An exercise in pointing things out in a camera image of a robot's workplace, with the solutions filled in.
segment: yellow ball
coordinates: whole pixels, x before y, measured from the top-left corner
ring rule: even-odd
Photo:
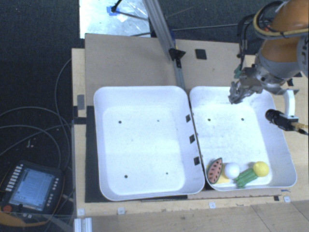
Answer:
[[[258,177],[264,177],[266,175],[268,175],[269,173],[269,167],[268,165],[263,162],[263,161],[257,161],[254,165],[253,165],[253,171],[255,172],[255,174]]]

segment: blue tape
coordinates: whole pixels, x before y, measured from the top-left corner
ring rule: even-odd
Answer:
[[[107,11],[107,13],[108,13],[110,16],[116,16],[116,15],[118,15],[117,12],[120,12],[120,11],[118,10],[118,8],[117,8],[117,9],[116,9],[116,12],[113,13],[113,12],[112,12],[112,6],[106,7],[106,11]]]

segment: white plastic tray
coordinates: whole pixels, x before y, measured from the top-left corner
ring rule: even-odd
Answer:
[[[195,87],[190,92],[204,166],[222,157],[223,163],[238,163],[242,172],[264,161],[269,175],[248,183],[246,189],[294,185],[296,172],[283,132],[265,118],[268,109],[275,109],[272,96],[263,91],[231,105],[228,95],[229,87]],[[233,181],[211,186],[219,191],[238,189]]]
[[[186,93],[103,87],[94,95],[99,184],[111,201],[193,194],[205,176]]]

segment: white bracket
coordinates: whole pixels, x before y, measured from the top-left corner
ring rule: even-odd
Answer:
[[[117,214],[118,214],[118,215],[124,215],[125,213],[126,213],[126,210],[125,210],[124,207],[119,207],[119,208],[117,209]]]
[[[285,93],[283,94],[284,101],[285,101],[284,115],[288,119],[297,118],[297,117],[295,117],[295,94],[297,92],[298,92],[298,90],[287,89],[285,91]]]
[[[85,209],[84,208],[80,208],[77,210],[77,216],[81,217],[85,215]]]
[[[289,196],[284,196],[283,199],[284,199],[284,202],[286,202],[286,203],[291,202],[291,199],[290,199]]]
[[[215,202],[209,202],[209,208],[210,209],[215,209],[216,208],[216,203]]]
[[[92,232],[92,218],[76,218],[74,220],[74,232]]]

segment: dark carpet floor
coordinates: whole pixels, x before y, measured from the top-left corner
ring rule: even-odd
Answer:
[[[169,26],[183,29],[238,23],[245,15],[256,13],[274,0],[159,1]],[[193,9],[173,15],[193,6]],[[237,42],[236,27],[177,31],[175,36],[178,39]],[[261,40],[256,39],[252,31],[248,32],[248,38],[249,53],[254,54]],[[55,111],[56,80],[74,47],[84,47],[84,41],[79,37],[79,0],[0,0],[0,114],[24,106]],[[70,65],[59,79],[57,100],[61,115],[70,123]],[[2,128],[7,125],[32,125],[46,129],[59,125],[59,120],[54,114],[38,109],[18,110],[0,116],[0,154],[36,132],[22,127]],[[68,157],[64,133],[61,128],[50,133],[60,146],[63,167]],[[20,159],[55,167],[58,155],[48,136],[32,137],[0,156],[0,180]],[[71,179],[70,169],[66,170],[66,176]],[[68,181],[64,193],[69,194],[71,190],[72,182]],[[59,214],[69,215],[71,212],[72,205],[68,202]],[[0,225],[0,232],[4,231],[23,230],[9,230]]]

